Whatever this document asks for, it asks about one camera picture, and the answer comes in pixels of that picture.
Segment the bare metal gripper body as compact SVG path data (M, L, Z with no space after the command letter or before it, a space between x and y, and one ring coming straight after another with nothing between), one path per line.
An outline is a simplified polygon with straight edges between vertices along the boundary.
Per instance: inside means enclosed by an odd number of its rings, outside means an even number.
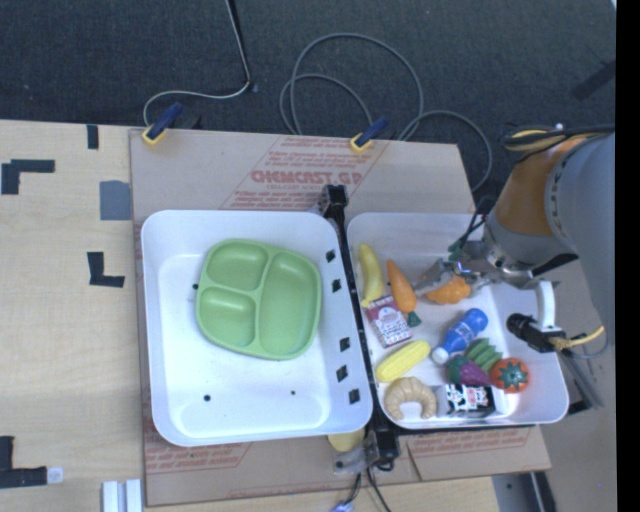
M476 272L475 281L466 281L479 288L488 284L506 283L517 289L532 289L538 284L533 269L510 258L492 241L459 239L448 248L448 262L462 263Z

